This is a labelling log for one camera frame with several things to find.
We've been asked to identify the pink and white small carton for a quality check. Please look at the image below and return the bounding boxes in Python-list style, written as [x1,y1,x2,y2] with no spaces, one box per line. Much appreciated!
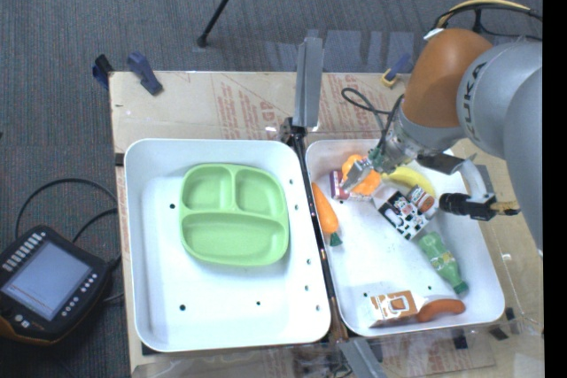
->
[329,170,374,203]

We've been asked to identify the green plastic bottle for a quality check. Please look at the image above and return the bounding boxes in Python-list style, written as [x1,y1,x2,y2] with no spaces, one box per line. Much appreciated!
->
[416,231,470,296]

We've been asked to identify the orange and white carton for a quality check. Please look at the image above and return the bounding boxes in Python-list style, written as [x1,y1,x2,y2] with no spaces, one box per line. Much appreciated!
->
[368,289,429,329]

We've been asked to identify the orange carrot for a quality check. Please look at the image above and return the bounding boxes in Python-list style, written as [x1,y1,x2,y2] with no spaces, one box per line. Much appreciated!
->
[310,181,344,248]

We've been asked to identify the black block with thin wires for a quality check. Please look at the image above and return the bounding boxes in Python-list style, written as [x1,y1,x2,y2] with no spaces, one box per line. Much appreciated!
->
[278,117,307,143]

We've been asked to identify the orange toy fruit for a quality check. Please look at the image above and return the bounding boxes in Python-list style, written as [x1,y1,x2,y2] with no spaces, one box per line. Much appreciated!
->
[341,153,384,197]

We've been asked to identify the black cylinder on white bracket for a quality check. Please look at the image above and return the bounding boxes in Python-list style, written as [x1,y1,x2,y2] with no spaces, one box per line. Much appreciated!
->
[416,151,500,222]

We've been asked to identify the green divided plate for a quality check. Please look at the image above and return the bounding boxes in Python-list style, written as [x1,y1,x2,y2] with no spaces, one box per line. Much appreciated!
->
[178,163,291,268]

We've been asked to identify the yellow banana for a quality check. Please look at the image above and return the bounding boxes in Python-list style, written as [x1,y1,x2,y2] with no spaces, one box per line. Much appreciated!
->
[381,166,438,198]

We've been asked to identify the brown cardboard board, red print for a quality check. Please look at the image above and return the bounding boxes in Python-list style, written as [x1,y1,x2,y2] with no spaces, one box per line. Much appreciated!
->
[108,70,544,378]

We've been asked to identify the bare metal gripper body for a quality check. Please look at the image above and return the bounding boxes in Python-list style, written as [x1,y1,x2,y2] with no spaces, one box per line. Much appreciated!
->
[370,128,421,175]

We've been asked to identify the black and white carton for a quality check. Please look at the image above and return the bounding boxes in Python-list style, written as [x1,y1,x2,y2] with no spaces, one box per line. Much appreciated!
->
[377,189,438,242]

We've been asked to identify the orange-brown sausage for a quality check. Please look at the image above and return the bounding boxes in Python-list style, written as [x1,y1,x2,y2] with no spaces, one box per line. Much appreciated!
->
[416,298,467,324]

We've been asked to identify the thin black rod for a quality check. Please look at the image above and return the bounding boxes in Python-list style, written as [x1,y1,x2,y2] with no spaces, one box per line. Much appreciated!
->
[291,131,350,343]

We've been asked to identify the red and white small can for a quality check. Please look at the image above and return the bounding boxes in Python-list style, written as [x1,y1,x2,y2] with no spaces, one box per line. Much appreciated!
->
[406,184,437,214]

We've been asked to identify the white plastic tray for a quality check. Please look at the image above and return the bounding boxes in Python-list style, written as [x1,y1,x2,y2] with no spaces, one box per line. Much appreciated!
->
[305,139,507,339]
[123,138,333,354]

